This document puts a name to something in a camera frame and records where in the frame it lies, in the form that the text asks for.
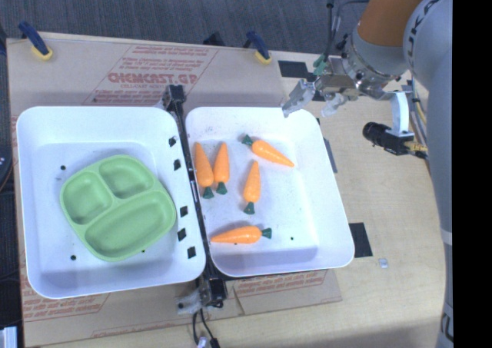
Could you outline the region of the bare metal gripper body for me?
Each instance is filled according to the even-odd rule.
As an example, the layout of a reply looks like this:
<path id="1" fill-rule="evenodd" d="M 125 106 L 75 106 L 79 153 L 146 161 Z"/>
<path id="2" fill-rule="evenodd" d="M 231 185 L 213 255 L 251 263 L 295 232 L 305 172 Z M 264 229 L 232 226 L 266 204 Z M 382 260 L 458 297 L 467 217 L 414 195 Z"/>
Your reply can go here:
<path id="1" fill-rule="evenodd" d="M 320 94 L 325 97 L 341 94 L 349 100 L 360 96 L 388 99 L 384 88 L 400 78 L 374 69 L 355 55 L 321 55 L 314 62 L 314 75 L 317 77 L 314 85 Z"/>

